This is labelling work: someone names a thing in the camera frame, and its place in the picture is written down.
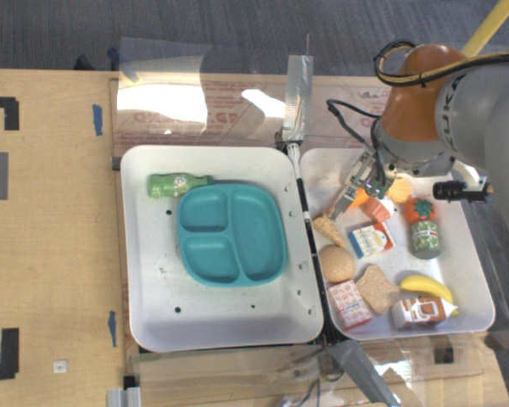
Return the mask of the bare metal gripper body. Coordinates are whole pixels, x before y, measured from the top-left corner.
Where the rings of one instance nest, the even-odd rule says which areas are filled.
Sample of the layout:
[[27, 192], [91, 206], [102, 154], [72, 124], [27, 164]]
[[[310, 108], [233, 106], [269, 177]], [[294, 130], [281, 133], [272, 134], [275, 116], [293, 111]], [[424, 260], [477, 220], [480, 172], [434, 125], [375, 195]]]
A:
[[363, 189], [372, 198], [383, 198], [397, 177], [392, 164], [385, 164], [377, 153], [363, 151], [353, 163], [344, 182], [344, 195], [355, 198]]

